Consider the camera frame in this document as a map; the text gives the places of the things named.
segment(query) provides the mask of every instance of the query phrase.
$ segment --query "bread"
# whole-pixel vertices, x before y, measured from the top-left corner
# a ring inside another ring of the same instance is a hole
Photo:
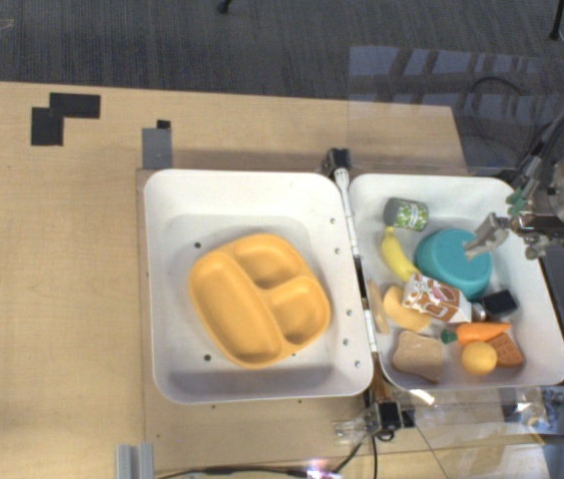
[[[488,340],[488,344],[497,352],[497,367],[523,365],[523,355],[507,333],[502,333]]]
[[[399,334],[392,353],[392,366],[437,383],[443,373],[443,348],[437,339],[405,330]]]

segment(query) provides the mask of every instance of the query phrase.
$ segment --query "toy banana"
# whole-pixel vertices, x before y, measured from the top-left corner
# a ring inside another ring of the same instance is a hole
[[[381,242],[381,254],[390,269],[404,282],[406,282],[413,273],[420,272],[403,253],[399,240],[394,235],[392,228],[385,228],[385,237],[383,237],[383,241]]]

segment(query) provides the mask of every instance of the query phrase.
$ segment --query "small can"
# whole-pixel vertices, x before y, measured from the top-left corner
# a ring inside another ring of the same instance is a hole
[[[428,206],[417,201],[389,199],[383,208],[383,222],[389,228],[423,231],[428,223]]]

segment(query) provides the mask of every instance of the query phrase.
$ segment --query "teal cup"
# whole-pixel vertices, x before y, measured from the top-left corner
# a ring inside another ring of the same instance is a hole
[[[468,260],[463,244],[475,235],[462,229],[446,229],[423,239],[415,253],[415,263],[431,278],[461,289],[469,300],[479,298],[492,274],[490,252]]]

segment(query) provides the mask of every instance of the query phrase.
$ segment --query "orange object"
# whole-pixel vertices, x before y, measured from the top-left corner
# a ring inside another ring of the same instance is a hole
[[[497,351],[492,344],[475,340],[463,348],[461,364],[468,373],[485,376],[497,366]]]
[[[484,323],[462,323],[457,326],[457,341],[462,346],[467,346],[470,342],[486,342],[512,327],[506,322],[484,322]]]
[[[330,323],[319,281],[274,235],[237,239],[202,256],[189,273],[189,295],[218,348],[248,369],[308,346]]]
[[[488,343],[497,352],[497,367],[518,367],[523,365],[523,355],[507,333],[497,335],[493,339],[488,340]]]

